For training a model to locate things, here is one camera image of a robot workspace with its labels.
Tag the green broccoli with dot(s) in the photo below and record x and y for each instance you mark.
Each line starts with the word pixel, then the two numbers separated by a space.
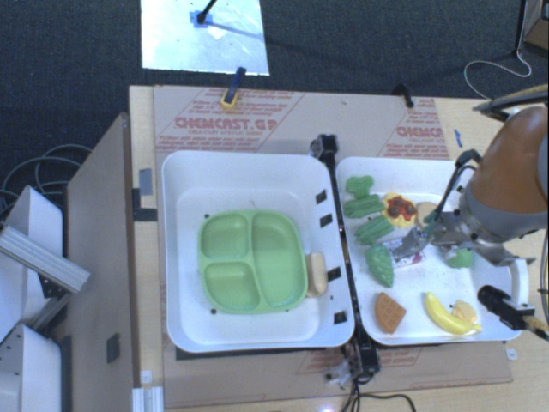
pixel 359 185

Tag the black cylinder on white bracket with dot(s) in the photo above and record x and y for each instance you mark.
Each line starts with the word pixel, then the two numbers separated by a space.
pixel 499 304

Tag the yellow pasta with red sauce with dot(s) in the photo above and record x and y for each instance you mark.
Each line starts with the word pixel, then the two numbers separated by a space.
pixel 399 210

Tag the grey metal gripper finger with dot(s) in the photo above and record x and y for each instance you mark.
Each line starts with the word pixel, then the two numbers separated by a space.
pixel 412 242
pixel 448 251

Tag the white and red packet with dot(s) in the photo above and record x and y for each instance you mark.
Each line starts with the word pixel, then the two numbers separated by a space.
pixel 407 262

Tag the pale yellow crisps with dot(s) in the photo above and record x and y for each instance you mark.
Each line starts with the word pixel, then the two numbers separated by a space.
pixel 465 310

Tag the green bean pods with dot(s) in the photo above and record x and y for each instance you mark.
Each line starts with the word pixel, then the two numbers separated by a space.
pixel 363 206
pixel 374 230

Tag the beige bread bun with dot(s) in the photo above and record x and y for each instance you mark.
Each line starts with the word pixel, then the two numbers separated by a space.
pixel 316 275

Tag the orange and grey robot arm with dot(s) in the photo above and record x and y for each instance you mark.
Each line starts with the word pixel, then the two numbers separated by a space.
pixel 510 165

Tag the brown cardboard board red print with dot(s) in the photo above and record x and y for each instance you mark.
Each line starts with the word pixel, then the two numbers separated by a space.
pixel 364 118

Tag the green divided plate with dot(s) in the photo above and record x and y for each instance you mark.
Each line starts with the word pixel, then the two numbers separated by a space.
pixel 266 268

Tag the yellow banana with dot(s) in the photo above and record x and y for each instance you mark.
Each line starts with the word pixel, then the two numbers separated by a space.
pixel 442 316

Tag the white plastic tray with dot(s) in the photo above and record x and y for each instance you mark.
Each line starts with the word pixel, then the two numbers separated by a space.
pixel 420 281
pixel 240 178

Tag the beige round biscuit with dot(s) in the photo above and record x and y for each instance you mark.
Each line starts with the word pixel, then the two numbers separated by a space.
pixel 425 211

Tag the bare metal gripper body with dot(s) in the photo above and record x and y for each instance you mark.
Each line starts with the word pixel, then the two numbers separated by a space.
pixel 461 230

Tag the green round vegetable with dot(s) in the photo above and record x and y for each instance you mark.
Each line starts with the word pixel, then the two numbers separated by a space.
pixel 461 259

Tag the orange waffle piece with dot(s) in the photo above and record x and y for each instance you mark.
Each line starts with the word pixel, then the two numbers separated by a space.
pixel 388 313

